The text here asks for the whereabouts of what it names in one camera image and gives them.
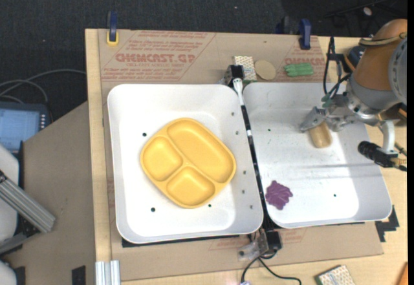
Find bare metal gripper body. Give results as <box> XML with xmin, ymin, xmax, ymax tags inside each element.
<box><xmin>324</xmin><ymin>94</ymin><xmax>402</xmax><ymax>127</ymax></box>

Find tan bread roll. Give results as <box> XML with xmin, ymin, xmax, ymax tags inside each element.
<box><xmin>307</xmin><ymin>123</ymin><xmax>334</xmax><ymax>149</ymax></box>

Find green bean bundle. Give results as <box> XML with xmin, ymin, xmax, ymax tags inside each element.
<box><xmin>283</xmin><ymin>62</ymin><xmax>314</xmax><ymax>78</ymax></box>

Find white plastic tray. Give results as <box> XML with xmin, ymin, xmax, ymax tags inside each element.
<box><xmin>106</xmin><ymin>83</ymin><xmax>265</xmax><ymax>244</ymax></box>
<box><xmin>242</xmin><ymin>81</ymin><xmax>393</xmax><ymax>229</ymax></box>

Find thin black and white rod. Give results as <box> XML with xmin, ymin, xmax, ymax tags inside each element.
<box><xmin>232</xmin><ymin>78</ymin><xmax>270</xmax><ymax>230</ymax></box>

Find tan round biscuit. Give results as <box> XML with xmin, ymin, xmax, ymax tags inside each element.
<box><xmin>254</xmin><ymin>59</ymin><xmax>277</xmax><ymax>81</ymax></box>

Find white green patterned packet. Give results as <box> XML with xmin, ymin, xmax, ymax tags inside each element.
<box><xmin>315</xmin><ymin>264</ymin><xmax>354</xmax><ymax>285</ymax></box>
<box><xmin>233</xmin><ymin>55</ymin><xmax>257</xmax><ymax>81</ymax></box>

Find purple grapes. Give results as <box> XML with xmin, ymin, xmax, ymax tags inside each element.
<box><xmin>265</xmin><ymin>180</ymin><xmax>294</xmax><ymax>211</ymax></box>

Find yellow divided plate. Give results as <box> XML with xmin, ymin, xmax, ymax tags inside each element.
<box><xmin>140</xmin><ymin>117</ymin><xmax>237</xmax><ymax>209</ymax></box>

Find brown cardboard board red print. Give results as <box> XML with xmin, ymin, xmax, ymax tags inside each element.
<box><xmin>96</xmin><ymin>29</ymin><xmax>394</xmax><ymax>282</ymax></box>

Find black cylinder on white bracket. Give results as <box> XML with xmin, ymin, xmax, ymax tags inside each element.
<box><xmin>357</xmin><ymin>120</ymin><xmax>399</xmax><ymax>168</ymax></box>

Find black block with wires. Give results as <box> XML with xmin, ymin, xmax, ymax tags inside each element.
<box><xmin>265</xmin><ymin>230</ymin><xmax>283</xmax><ymax>251</ymax></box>
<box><xmin>227</xmin><ymin>64</ymin><xmax>245</xmax><ymax>81</ymax></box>

